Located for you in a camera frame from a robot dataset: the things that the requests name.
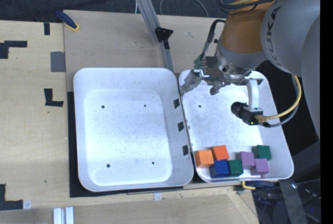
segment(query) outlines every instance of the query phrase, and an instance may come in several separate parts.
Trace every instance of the block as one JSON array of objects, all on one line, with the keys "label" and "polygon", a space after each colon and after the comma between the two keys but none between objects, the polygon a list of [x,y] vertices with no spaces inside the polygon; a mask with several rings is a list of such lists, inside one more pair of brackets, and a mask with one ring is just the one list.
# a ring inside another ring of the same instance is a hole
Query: block
[{"label": "block", "polygon": [[254,154],[255,159],[270,160],[272,158],[270,146],[257,145],[254,148],[252,148],[252,152]]},{"label": "block", "polygon": [[270,171],[267,159],[254,159],[255,167],[251,169],[251,175],[265,175]]},{"label": "block", "polygon": [[229,177],[237,177],[244,173],[241,160],[228,160],[227,162],[230,170]]},{"label": "block", "polygon": [[197,168],[209,168],[214,164],[213,153],[211,150],[198,150],[194,153]]},{"label": "block", "polygon": [[209,167],[212,178],[225,178],[230,174],[227,160],[214,160],[214,164]]},{"label": "block", "polygon": [[244,169],[251,169],[255,166],[254,154],[252,152],[241,151],[236,154],[236,159],[241,160]]},{"label": "block", "polygon": [[226,145],[212,147],[213,158],[215,160],[227,160],[229,159],[229,153]]}]

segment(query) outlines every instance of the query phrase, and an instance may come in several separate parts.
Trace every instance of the red-orange block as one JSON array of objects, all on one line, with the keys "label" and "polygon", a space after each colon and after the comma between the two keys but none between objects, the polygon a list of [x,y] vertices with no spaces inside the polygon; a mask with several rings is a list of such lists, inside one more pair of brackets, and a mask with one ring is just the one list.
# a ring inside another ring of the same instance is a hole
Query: red-orange block
[{"label": "red-orange block", "polygon": [[194,153],[197,168],[208,168],[214,164],[213,153],[211,150],[198,150]]},{"label": "red-orange block", "polygon": [[229,158],[226,145],[212,147],[212,153],[215,160],[227,160]]}]

